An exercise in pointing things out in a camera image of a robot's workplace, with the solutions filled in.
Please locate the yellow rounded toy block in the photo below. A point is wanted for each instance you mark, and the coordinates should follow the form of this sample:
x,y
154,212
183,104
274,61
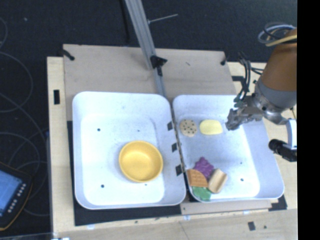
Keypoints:
x,y
211,127

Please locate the thin black and white rod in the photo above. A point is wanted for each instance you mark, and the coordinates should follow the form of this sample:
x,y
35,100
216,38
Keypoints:
x,y
179,144

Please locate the purple toy grapes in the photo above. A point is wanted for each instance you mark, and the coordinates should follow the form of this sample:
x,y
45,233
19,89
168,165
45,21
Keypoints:
x,y
203,166

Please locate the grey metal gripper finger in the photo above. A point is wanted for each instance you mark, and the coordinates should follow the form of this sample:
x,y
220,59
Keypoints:
x,y
232,120
241,124

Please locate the green toy vegetable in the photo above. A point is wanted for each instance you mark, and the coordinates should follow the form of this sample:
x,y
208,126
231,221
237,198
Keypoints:
x,y
202,194

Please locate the white plastic tray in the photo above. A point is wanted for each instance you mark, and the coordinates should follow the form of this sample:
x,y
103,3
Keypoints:
x,y
105,159
225,154

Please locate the orange toy waffle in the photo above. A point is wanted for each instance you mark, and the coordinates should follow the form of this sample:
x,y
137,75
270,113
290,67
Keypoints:
x,y
196,178

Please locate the black cylinder on white bracket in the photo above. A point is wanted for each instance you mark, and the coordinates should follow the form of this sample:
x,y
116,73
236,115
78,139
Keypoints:
x,y
281,147

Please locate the tan toy bread roll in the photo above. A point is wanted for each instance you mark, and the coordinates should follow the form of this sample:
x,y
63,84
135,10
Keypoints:
x,y
217,181

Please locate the yellow bowl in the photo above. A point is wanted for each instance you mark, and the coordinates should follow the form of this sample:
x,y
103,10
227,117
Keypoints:
x,y
140,161

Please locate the tan chocolate chip biscuit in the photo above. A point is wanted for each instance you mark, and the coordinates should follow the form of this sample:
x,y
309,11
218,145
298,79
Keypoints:
x,y
188,128

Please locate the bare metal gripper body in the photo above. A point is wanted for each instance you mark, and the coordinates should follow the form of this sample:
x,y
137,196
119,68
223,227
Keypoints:
x,y
252,110

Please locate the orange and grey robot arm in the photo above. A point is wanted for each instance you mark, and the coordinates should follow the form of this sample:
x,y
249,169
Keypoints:
x,y
281,66

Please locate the flat pale brown board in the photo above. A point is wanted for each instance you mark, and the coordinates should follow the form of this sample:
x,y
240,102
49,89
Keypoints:
x,y
112,69

